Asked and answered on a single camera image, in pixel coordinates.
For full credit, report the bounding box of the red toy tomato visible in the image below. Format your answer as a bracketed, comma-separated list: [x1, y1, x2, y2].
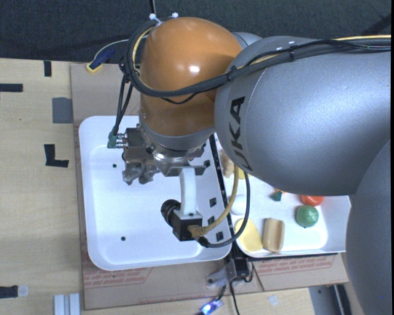
[299, 194, 324, 207]

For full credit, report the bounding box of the white plastic tray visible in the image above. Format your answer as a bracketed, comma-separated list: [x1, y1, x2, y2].
[77, 115, 234, 272]
[213, 135, 353, 259]

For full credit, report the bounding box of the thin black and white rod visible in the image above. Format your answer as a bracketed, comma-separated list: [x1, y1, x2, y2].
[209, 135, 236, 242]

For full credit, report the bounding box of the green round toy fruit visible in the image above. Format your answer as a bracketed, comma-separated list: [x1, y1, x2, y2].
[295, 204, 320, 228]

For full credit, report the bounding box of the black cylinder on white bracket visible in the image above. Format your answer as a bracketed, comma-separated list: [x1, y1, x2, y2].
[160, 167, 205, 242]

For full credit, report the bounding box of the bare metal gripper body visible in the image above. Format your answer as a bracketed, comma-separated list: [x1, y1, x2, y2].
[122, 127, 207, 177]

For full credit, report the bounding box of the black block with thin wires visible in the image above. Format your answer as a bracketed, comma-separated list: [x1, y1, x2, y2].
[230, 256, 251, 280]

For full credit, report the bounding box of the beige toy food piece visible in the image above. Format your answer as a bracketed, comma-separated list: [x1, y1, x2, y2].
[221, 153, 235, 179]

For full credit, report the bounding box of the brown cardboard board red print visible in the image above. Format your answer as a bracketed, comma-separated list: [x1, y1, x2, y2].
[69, 62, 349, 310]

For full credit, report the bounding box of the tan toy bread roll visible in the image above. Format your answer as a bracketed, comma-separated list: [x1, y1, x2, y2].
[261, 217, 286, 253]

